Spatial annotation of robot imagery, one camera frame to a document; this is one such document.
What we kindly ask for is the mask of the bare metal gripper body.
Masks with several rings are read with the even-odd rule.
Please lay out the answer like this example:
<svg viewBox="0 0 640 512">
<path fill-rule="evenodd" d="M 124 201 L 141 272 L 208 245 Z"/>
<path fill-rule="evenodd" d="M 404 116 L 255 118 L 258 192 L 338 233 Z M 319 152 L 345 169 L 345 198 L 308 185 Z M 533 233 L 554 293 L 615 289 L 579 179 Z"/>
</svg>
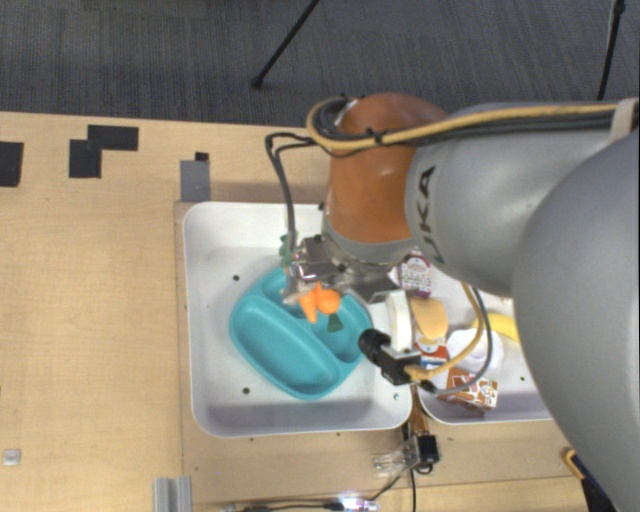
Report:
<svg viewBox="0 0 640 512">
<path fill-rule="evenodd" d="M 389 277 L 393 261 L 380 249 L 385 244 L 339 244 L 338 236 L 317 234 L 301 240 L 292 255 L 291 294 L 310 291 L 316 283 L 363 304 L 383 302 L 399 289 Z"/>
</svg>

